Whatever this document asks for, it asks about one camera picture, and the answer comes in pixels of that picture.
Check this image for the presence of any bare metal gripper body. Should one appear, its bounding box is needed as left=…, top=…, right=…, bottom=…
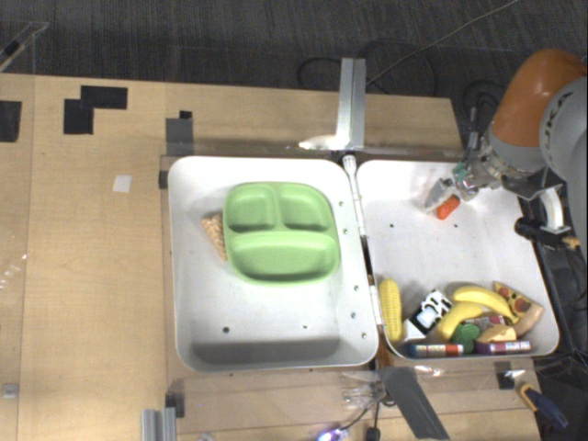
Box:
left=457, top=150, right=505, bottom=198

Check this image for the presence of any orange carrot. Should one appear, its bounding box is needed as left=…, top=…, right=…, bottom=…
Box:
left=435, top=194, right=462, bottom=221

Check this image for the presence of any white plastic tray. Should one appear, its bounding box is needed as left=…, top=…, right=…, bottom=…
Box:
left=166, top=155, right=380, bottom=374
left=356, top=159, right=561, bottom=360

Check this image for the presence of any yellow banana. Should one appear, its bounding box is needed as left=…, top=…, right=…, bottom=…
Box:
left=435, top=301, right=486, bottom=344
left=451, top=284, right=521, bottom=324

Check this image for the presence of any black and white carton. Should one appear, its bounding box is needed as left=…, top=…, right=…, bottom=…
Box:
left=402, top=288, right=454, bottom=340

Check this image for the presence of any pizza slice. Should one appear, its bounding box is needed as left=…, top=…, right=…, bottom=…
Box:
left=492, top=280, right=545, bottom=333

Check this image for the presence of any yellow corn cob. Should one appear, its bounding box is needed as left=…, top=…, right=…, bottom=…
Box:
left=377, top=277, right=405, bottom=345

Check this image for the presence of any dark red packet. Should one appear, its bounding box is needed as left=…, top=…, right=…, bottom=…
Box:
left=463, top=314, right=507, bottom=331

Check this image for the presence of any green broccoli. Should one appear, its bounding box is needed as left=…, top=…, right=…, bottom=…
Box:
left=449, top=321, right=481, bottom=356

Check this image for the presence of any tan bread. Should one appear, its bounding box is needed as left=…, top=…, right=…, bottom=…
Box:
left=475, top=323, right=518, bottom=345

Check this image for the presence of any white red and blue bottle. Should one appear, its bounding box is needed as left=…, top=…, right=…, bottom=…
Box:
left=406, top=343, right=466, bottom=359

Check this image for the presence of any purple packet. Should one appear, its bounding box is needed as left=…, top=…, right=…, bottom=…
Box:
left=473, top=339, right=533, bottom=356

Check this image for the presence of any green divided plate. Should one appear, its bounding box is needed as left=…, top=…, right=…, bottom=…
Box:
left=221, top=181, right=343, bottom=287

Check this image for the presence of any tan waffle biscuit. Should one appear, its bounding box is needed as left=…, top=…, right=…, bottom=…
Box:
left=200, top=212, right=230, bottom=263

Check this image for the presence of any black cylinder on white bracket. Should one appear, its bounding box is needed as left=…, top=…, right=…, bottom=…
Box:
left=514, top=186, right=575, bottom=248

